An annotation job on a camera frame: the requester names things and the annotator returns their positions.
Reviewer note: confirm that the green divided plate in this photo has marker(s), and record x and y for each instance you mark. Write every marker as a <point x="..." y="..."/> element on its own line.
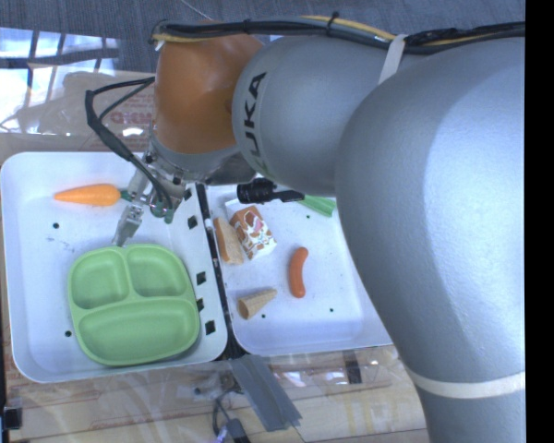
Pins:
<point x="134" y="307"/>

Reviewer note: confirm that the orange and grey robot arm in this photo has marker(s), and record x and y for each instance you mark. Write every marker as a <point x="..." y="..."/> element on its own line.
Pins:
<point x="397" y="201"/>

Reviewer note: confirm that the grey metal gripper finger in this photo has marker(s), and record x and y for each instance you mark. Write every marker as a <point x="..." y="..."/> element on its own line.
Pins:
<point x="128" y="226"/>

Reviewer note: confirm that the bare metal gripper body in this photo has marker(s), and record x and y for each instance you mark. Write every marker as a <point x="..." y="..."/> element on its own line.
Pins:
<point x="160" y="183"/>

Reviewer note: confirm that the tan ice cream cone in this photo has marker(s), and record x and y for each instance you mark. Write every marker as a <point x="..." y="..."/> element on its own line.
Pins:
<point x="255" y="303"/>

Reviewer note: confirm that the orange carrot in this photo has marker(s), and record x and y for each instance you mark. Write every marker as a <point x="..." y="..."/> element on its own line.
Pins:
<point x="87" y="195"/>

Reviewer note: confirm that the orange sausage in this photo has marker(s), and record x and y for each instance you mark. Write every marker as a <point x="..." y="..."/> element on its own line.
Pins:
<point x="297" y="272"/>

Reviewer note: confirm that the white plastic tray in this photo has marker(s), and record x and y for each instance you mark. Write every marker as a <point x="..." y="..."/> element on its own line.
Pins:
<point x="37" y="266"/>
<point x="323" y="321"/>

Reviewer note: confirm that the tan bread slice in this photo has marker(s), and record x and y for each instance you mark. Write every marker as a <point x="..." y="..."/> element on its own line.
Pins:
<point x="230" y="245"/>

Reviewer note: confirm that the green vegetable stalk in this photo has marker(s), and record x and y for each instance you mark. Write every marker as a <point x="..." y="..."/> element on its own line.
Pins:
<point x="322" y="206"/>

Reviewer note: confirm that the orange and white carton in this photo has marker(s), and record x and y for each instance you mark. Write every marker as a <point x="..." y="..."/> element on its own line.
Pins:
<point x="254" y="233"/>

